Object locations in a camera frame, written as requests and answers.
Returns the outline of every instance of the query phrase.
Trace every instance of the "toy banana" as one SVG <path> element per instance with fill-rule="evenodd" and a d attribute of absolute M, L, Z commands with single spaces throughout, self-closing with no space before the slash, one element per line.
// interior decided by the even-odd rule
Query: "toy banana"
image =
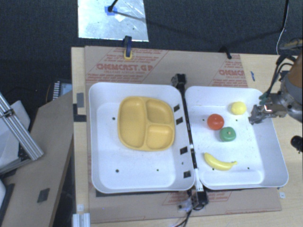
<path fill-rule="evenodd" d="M 204 158 L 205 161 L 210 165 L 212 168 L 220 171 L 227 171 L 231 169 L 233 165 L 236 165 L 238 162 L 223 162 L 219 161 L 218 159 L 214 158 L 211 154 L 209 153 L 204 153 Z"/>

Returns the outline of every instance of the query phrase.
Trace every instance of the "yellow plate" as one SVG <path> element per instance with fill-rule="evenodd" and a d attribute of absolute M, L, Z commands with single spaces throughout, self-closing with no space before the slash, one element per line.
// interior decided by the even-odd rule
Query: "yellow plate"
<path fill-rule="evenodd" d="M 119 107 L 118 134 L 121 142 L 131 149 L 165 150 L 175 139 L 172 109 L 158 99 L 127 97 Z"/>

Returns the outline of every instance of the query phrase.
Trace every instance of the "yellow lemon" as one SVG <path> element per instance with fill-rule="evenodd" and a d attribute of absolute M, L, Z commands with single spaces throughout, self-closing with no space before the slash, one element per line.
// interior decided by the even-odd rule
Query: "yellow lemon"
<path fill-rule="evenodd" d="M 246 105 L 243 102 L 235 102 L 232 104 L 232 113 L 235 115 L 244 114 L 246 109 Z"/>

